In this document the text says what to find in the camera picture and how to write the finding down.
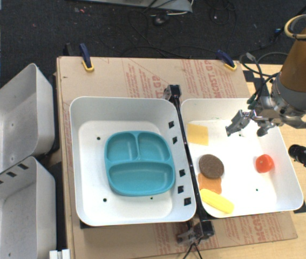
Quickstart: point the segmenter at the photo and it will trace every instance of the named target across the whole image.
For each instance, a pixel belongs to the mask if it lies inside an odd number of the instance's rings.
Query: yellow cable
[[[290,20],[288,20],[288,22],[286,23],[286,25],[284,26],[284,33],[286,34],[286,36],[288,37],[291,37],[291,38],[296,38],[296,39],[306,39],[306,34],[295,34],[295,33],[291,33],[289,31],[289,26],[291,25],[291,23],[293,21],[297,21],[299,19],[302,19],[302,18],[306,18],[306,15],[298,15],[298,16],[295,16],[293,18],[291,18]]]

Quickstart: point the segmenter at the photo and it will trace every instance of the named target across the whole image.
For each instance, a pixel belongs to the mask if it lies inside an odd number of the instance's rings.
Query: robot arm
[[[296,16],[285,25],[285,33],[296,39],[282,68],[275,74],[270,96],[249,99],[250,112],[239,110],[226,127],[227,135],[245,128],[251,120],[260,127],[257,135],[262,137],[275,126],[287,124],[296,129],[306,129],[302,117],[306,115],[306,28],[301,34],[293,32],[294,26],[306,15]],[[289,155],[306,166],[306,148],[293,145]]]

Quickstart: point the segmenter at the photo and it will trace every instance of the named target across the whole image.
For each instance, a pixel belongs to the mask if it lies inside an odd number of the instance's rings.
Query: blue divided plate
[[[110,136],[105,146],[105,166],[111,188],[121,195],[157,195],[175,183],[169,146],[162,136],[149,131]]]

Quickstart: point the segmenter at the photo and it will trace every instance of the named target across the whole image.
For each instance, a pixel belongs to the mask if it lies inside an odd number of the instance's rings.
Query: black floor
[[[70,42],[85,43],[91,56],[233,59],[251,52],[260,63],[282,64],[293,40],[276,29],[306,6],[306,0],[195,0],[193,13],[170,16],[154,26],[156,9],[66,0],[2,0],[0,86],[29,63],[49,76]]]

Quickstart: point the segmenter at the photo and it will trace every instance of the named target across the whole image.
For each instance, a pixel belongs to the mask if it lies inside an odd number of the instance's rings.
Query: brown patty
[[[223,163],[212,154],[205,154],[199,161],[200,172],[209,179],[216,179],[223,175],[225,171]]]

